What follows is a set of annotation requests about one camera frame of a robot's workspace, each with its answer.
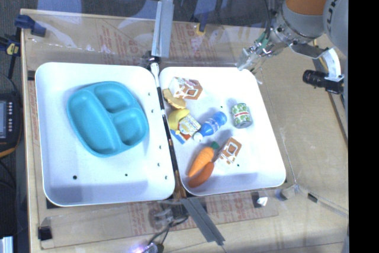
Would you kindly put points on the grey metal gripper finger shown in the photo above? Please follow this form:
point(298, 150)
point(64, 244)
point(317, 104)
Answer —
point(257, 61)
point(244, 60)

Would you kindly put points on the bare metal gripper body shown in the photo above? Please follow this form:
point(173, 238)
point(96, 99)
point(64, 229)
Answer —
point(277, 36)

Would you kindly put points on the green and white can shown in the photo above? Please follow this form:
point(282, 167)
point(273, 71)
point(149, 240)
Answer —
point(242, 115)

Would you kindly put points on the blue and white bottle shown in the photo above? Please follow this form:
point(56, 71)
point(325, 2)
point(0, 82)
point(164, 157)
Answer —
point(211, 125)

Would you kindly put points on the tan biscuit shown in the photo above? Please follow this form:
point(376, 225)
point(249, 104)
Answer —
point(174, 100)

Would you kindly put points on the colourful printed carton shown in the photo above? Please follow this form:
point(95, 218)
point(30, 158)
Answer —
point(189, 125)

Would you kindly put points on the small brown and white carton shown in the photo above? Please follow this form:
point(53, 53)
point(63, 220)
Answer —
point(231, 151)

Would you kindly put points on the white plastic tray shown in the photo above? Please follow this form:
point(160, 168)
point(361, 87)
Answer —
point(260, 154)
point(97, 180)

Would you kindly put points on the thin black and white rod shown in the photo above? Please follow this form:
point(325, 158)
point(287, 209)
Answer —
point(165, 124)

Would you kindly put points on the orange carrot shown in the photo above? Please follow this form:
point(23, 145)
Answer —
point(202, 158)

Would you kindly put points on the blue divided plate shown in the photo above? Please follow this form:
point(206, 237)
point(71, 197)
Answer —
point(103, 115)

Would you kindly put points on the brown cardboard board red print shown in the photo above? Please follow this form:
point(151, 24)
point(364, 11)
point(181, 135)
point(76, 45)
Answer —
point(89, 38)

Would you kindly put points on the black cylinder on white bracket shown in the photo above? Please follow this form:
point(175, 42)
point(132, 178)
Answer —
point(322, 81)

